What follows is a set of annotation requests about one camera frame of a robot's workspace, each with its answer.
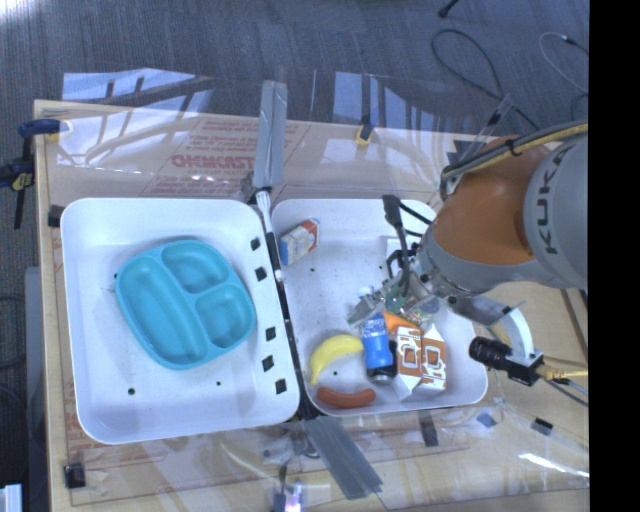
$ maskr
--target blue plate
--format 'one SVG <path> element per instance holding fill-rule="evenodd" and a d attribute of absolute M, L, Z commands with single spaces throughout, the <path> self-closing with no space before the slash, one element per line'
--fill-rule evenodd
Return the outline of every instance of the blue plate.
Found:
<path fill-rule="evenodd" d="M 229 262 L 211 245 L 182 240 L 129 259 L 116 297 L 147 353 L 186 370 L 234 349 L 256 324 L 253 301 Z"/>

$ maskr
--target black clamp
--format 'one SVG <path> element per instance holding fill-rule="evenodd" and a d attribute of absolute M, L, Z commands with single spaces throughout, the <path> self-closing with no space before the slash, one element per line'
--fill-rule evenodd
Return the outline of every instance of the black clamp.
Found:
<path fill-rule="evenodd" d="M 14 158 L 10 164 L 0 167 L 0 188 L 10 187 L 18 193 L 16 213 L 13 222 L 14 229 L 22 225 L 22 210 L 24 208 L 25 189 L 35 183 L 35 164 L 31 154 L 31 142 L 36 135 L 60 133 L 67 130 L 66 124 L 57 119 L 34 119 L 22 123 L 18 133 L 24 139 L 22 157 Z"/>

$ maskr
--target gray carpet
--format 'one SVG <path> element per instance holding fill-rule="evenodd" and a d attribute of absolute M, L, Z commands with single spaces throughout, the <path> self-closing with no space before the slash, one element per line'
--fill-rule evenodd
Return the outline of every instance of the gray carpet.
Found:
<path fill-rule="evenodd" d="M 358 122 L 360 112 L 351 109 L 346 115 L 335 104 L 338 72 L 377 75 L 379 84 L 425 114 L 418 121 L 407 110 L 393 111 L 389 104 L 363 100 L 361 113 L 372 113 L 374 123 L 381 126 L 477 133 L 507 93 L 518 112 L 499 127 L 504 133 L 586 118 L 587 0 L 460 0 L 443 18 L 438 11 L 446 4 L 446 0 L 1 2 L 0 164 L 20 156 L 17 126 L 31 119 L 33 100 L 62 98 L 65 73 L 155 68 L 211 77 L 202 87 L 215 84 L 218 92 L 198 108 L 244 115 L 255 115 L 259 98 L 243 91 L 254 90 L 251 86 L 264 79 L 276 79 L 289 85 L 291 119 L 323 122 Z M 567 44 L 554 34 L 565 34 L 578 44 Z M 218 85 L 229 82 L 236 86 L 221 94 Z M 160 99 L 172 94 L 158 92 Z M 146 96 L 112 102 L 155 100 Z M 16 194 L 0 189 L 0 487 L 24 481 L 26 475 L 28 434 L 21 403 L 26 400 L 25 329 L 20 299 L 25 269 L 38 264 L 33 188 L 26 190 L 19 230 L 13 229 L 15 204 Z"/>

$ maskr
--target white tray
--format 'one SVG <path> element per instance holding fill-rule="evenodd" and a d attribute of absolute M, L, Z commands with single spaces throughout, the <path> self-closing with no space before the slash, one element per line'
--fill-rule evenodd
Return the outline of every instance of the white tray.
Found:
<path fill-rule="evenodd" d="M 405 202 L 427 218 L 434 212 L 424 203 Z M 374 386 L 366 377 L 364 358 L 345 355 L 321 374 L 318 385 L 309 383 L 308 363 L 313 350 L 330 336 L 350 333 L 346 317 L 358 302 L 363 286 L 379 288 L 388 277 L 388 247 L 397 246 L 397 235 L 384 218 L 381 199 L 292 199 L 274 207 L 273 225 L 277 237 L 308 218 L 320 221 L 318 247 L 289 267 L 283 268 L 285 289 L 300 365 L 309 397 L 322 412 L 332 416 L 384 413 L 460 406 L 482 399 L 487 375 L 482 364 L 468 354 L 475 337 L 468 320 L 441 307 L 435 327 L 447 344 L 447 388 L 431 397 L 415 396 L 400 402 L 391 386 Z M 425 224 L 402 212 L 405 228 L 423 232 Z M 376 399 L 366 407 L 339 409 L 316 399 L 319 386 L 355 392 L 375 388 Z"/>
<path fill-rule="evenodd" d="M 76 405 L 88 435 L 119 444 L 276 424 L 296 412 L 295 370 L 262 223 L 251 207 L 214 199 L 87 198 L 65 208 L 61 233 Z M 132 256 L 186 238 L 211 244 L 231 263 L 257 322 L 231 352 L 171 370 L 149 357 L 126 324 L 114 274 Z M 254 239 L 260 247 L 252 250 Z M 261 267 L 267 277 L 259 281 Z"/>

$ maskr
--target toy banana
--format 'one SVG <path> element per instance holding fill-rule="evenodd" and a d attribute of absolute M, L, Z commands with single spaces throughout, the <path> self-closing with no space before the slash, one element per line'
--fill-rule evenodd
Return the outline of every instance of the toy banana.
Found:
<path fill-rule="evenodd" d="M 311 354 L 311 384 L 318 384 L 318 376 L 331 361 L 344 354 L 353 354 L 364 350 L 362 340 L 351 334 L 338 334 L 324 340 Z"/>

